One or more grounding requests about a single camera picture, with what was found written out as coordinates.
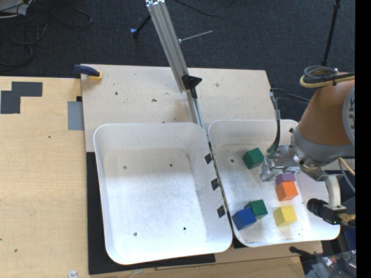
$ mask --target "block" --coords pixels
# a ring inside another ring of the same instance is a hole
[[[279,185],[281,182],[284,181],[296,181],[294,173],[290,172],[276,176],[276,185]]]
[[[250,201],[244,208],[250,207],[257,220],[263,218],[268,214],[263,200]]]
[[[248,169],[252,169],[261,165],[261,163],[264,160],[264,155],[261,153],[259,148],[254,148],[250,151],[247,151],[247,153],[244,154],[242,159],[245,162],[245,165],[248,167]]]
[[[232,216],[237,230],[245,229],[256,222],[256,217],[250,207],[237,211]]]
[[[292,200],[299,194],[294,181],[281,182],[275,187],[275,190],[280,201]]]
[[[293,206],[283,206],[273,212],[277,226],[290,225],[297,221]]]

